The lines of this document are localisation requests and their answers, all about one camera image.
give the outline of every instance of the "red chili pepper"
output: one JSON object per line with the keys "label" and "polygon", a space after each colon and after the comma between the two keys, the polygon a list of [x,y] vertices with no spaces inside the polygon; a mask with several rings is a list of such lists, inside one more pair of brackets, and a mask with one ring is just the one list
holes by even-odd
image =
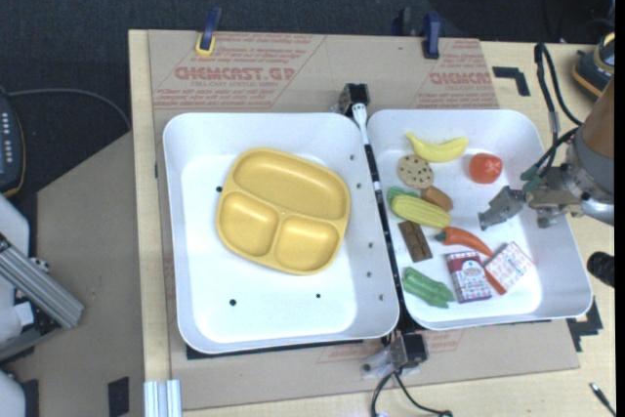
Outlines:
{"label": "red chili pepper", "polygon": [[442,229],[442,232],[435,236],[443,245],[465,245],[471,249],[477,250],[486,256],[492,257],[493,252],[483,241],[469,231],[461,228],[448,226]]}

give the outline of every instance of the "blue clamp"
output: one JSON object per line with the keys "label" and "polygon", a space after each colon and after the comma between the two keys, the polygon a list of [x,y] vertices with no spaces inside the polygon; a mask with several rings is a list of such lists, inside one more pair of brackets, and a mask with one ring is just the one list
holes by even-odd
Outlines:
{"label": "blue clamp", "polygon": [[195,43],[195,53],[198,56],[208,58],[213,54],[213,51],[215,50],[214,33],[217,31],[221,18],[221,7],[213,7],[208,11],[208,18],[206,19],[204,31],[203,33],[200,33],[197,37],[197,42]]}
{"label": "blue clamp", "polygon": [[437,60],[438,38],[440,37],[440,17],[435,11],[429,11],[423,16],[423,33],[426,39],[423,41],[423,56],[428,60]]}

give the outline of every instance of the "tomato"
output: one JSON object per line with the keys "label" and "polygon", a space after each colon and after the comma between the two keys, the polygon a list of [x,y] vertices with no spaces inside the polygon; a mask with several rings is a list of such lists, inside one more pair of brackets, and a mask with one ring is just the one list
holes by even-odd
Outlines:
{"label": "tomato", "polygon": [[478,153],[469,162],[471,179],[481,185],[489,185],[497,180],[503,170],[503,162],[490,153]]}

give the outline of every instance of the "yellow divided tray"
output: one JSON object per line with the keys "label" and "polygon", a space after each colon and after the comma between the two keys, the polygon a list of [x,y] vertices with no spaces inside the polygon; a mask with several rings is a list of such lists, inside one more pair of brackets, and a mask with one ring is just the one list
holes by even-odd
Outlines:
{"label": "yellow divided tray", "polygon": [[275,270],[313,274],[332,264],[350,216],[343,179],[271,148],[242,153],[217,208],[219,237],[239,256]]}

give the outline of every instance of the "table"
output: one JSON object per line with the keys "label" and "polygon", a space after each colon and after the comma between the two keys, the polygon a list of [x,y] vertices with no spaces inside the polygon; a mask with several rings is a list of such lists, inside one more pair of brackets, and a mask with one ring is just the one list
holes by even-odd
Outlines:
{"label": "table", "polygon": [[[168,329],[163,284],[160,219],[157,183],[154,179],[155,142],[153,129],[148,34],[131,30],[130,71],[134,122],[137,218],[141,271],[142,323],[144,330],[144,370],[147,381],[171,378]],[[571,111],[584,117],[593,101],[569,78],[577,50],[588,46],[548,46],[561,76],[562,93]],[[542,102],[533,62],[533,44],[481,43],[489,68],[513,66],[524,73],[532,98],[520,99],[514,81],[493,78],[493,87],[502,108],[515,109],[537,126],[543,145],[550,141],[548,117]],[[572,124],[561,115],[562,130]],[[596,250],[614,251],[613,229],[591,220],[571,222],[573,234],[587,259]],[[614,290],[591,278],[596,302],[604,323],[600,335],[583,339],[579,354],[581,368],[560,373],[541,373],[485,381],[437,384],[415,388],[416,399],[430,407],[450,408],[456,416],[484,415],[603,415],[606,410],[593,396],[590,382],[596,382],[615,403],[615,308]],[[323,396],[254,405],[239,405],[186,412],[193,417],[275,416],[275,415],[368,415],[370,393]],[[414,407],[398,389],[384,391],[378,408],[390,415],[415,415]]]}

